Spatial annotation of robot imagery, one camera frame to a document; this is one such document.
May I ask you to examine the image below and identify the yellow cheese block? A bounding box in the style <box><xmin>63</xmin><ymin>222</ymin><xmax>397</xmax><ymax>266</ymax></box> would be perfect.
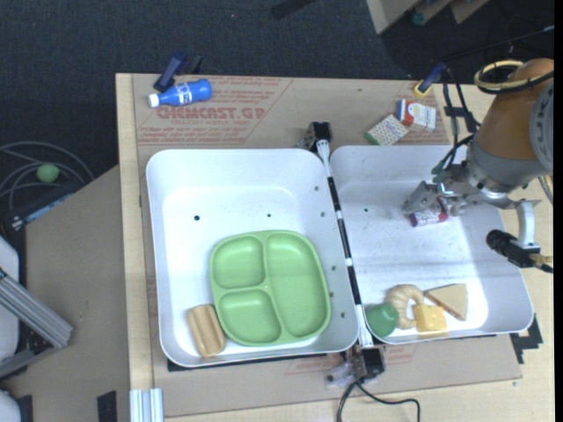
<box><xmin>412</xmin><ymin>303</ymin><xmax>450</xmax><ymax>335</ymax></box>

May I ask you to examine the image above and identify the brown cardboard board, red print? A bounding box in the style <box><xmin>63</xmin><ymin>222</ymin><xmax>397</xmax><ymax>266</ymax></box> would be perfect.
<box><xmin>131</xmin><ymin>73</ymin><xmax>524</xmax><ymax>418</ymax></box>

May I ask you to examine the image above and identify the green toy pepper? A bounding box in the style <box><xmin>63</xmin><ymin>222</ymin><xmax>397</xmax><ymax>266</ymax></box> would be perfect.
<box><xmin>365</xmin><ymin>302</ymin><xmax>401</xmax><ymax>338</ymax></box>

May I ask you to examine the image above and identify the black block with thin wires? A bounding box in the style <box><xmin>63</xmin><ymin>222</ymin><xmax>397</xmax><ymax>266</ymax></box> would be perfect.
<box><xmin>297</xmin><ymin>120</ymin><xmax>333</xmax><ymax>151</ymax></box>
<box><xmin>325</xmin><ymin>346</ymin><xmax>387</xmax><ymax>389</ymax></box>

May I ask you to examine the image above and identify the green ball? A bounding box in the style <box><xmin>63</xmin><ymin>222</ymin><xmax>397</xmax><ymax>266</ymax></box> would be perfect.
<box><xmin>35</xmin><ymin>163</ymin><xmax>61</xmax><ymax>184</ymax></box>

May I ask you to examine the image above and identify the green divided plate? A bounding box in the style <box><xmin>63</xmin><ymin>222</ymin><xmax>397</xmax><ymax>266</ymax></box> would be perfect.
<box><xmin>208</xmin><ymin>229</ymin><xmax>333</xmax><ymax>348</ymax></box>

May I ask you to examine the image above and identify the green and white patterned box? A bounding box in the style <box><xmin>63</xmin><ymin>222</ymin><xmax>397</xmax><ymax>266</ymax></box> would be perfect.
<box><xmin>364</xmin><ymin>113</ymin><xmax>411</xmax><ymax>147</ymax></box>

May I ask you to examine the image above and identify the orange and white carton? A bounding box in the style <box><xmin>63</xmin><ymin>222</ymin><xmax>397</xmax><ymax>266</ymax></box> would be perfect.
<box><xmin>395</xmin><ymin>98</ymin><xmax>438</xmax><ymax>134</ymax></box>

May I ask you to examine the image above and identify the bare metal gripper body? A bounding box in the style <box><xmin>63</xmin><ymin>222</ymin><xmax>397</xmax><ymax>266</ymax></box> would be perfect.
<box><xmin>435</xmin><ymin>163</ymin><xmax>514</xmax><ymax>217</ymax></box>

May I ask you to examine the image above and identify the triangular bread slice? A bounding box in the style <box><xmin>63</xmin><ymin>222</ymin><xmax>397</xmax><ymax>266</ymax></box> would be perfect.
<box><xmin>423</xmin><ymin>282</ymin><xmax>470</xmax><ymax>323</ymax></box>

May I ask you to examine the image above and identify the blue bottle with white cap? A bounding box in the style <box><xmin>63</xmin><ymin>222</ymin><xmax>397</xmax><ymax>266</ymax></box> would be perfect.
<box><xmin>147</xmin><ymin>77</ymin><xmax>214</xmax><ymax>109</ymax></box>

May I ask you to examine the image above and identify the beige toy croissant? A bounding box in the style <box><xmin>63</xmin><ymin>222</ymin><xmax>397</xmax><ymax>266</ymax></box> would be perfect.
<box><xmin>385</xmin><ymin>283</ymin><xmax>425</xmax><ymax>331</ymax></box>

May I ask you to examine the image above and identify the tan hot dog bun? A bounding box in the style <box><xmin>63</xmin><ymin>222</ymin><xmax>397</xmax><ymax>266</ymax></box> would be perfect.
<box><xmin>186</xmin><ymin>303</ymin><xmax>228</xmax><ymax>360</ymax></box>

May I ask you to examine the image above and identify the black cylinder on white bracket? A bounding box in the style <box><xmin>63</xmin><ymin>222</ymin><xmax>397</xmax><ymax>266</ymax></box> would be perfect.
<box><xmin>486</xmin><ymin>196</ymin><xmax>545</xmax><ymax>269</ymax></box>

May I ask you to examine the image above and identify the thin black and white rod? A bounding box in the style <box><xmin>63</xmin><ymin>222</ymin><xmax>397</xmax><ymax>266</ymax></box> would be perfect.
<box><xmin>316</xmin><ymin>140</ymin><xmax>375</xmax><ymax>347</ymax></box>

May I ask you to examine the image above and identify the white plastic tray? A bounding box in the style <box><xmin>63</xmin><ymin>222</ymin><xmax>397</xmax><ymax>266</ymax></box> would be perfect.
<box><xmin>145</xmin><ymin>147</ymin><xmax>362</xmax><ymax>368</ymax></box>
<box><xmin>328</xmin><ymin>143</ymin><xmax>536</xmax><ymax>346</ymax></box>

